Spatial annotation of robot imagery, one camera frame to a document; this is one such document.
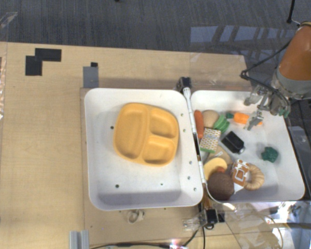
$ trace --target dark floor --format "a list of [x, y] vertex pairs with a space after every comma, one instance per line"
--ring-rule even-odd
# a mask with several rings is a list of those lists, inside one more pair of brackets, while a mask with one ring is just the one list
[[[10, 25], [12, 42], [239, 53], [250, 65], [272, 54], [294, 34], [296, 25], [286, 23], [290, 3], [291, 0], [0, 0], [0, 18], [6, 12], [18, 12]], [[311, 0], [296, 0], [293, 19], [311, 21]], [[279, 58], [261, 66], [256, 76], [269, 80]], [[304, 127], [311, 142], [311, 108], [307, 101], [293, 105], [290, 122]]]

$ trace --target table surface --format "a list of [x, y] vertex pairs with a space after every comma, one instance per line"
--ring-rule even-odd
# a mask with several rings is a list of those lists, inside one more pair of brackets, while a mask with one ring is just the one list
[[[25, 76], [25, 56], [33, 56], [35, 48], [61, 49], [62, 60], [43, 62], [42, 76]], [[238, 77], [244, 58], [21, 43], [8, 43], [7, 52], [0, 248], [68, 248], [69, 232], [84, 229], [90, 245], [190, 237], [182, 219], [195, 215], [195, 207], [146, 210], [142, 222], [130, 225], [126, 211], [92, 206], [83, 175], [82, 70], [97, 62], [101, 87], [172, 89], [181, 76], [192, 77], [198, 86], [211, 74], [223, 88], [247, 90], [249, 83]], [[206, 235], [206, 248], [240, 248], [237, 239], [243, 234], [233, 235], [228, 224], [220, 223]], [[200, 236], [191, 248], [202, 247]]]

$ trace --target orange plate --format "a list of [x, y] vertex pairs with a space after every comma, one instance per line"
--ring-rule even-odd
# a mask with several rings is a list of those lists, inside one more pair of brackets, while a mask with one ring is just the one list
[[142, 103], [122, 107], [115, 125], [114, 149], [122, 158], [164, 166], [175, 157], [178, 122], [166, 110]]

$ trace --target beige donut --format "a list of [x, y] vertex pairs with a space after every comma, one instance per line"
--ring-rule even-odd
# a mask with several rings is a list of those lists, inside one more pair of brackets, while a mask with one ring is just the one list
[[251, 182], [245, 181], [244, 188], [250, 191], [259, 189], [265, 182], [262, 171], [253, 164], [250, 164]]
[[215, 110], [203, 111], [204, 127], [212, 128], [214, 123], [219, 119], [219, 114]]
[[217, 146], [215, 153], [210, 153], [208, 155], [207, 161], [212, 160], [213, 158], [220, 157], [225, 160], [227, 165], [233, 164], [232, 158], [229, 156], [229, 154], [221, 147]]

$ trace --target wooden table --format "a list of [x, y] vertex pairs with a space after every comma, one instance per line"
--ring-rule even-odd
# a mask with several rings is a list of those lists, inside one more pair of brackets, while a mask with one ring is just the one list
[[[25, 76], [25, 56], [35, 48], [61, 49], [62, 61], [43, 62], [42, 76]], [[83, 229], [90, 231], [91, 245], [189, 237], [181, 221], [195, 214], [194, 207], [147, 210], [142, 222], [130, 225], [125, 212], [96, 210], [83, 195], [82, 69], [97, 62], [102, 87], [172, 89], [190, 76], [193, 82], [215, 78], [214, 87], [248, 89], [238, 76], [244, 58], [20, 43], [8, 43], [7, 52], [0, 249], [68, 248], [69, 232]], [[207, 248], [240, 248], [225, 223], [207, 235]], [[191, 248], [201, 245], [196, 238]]]

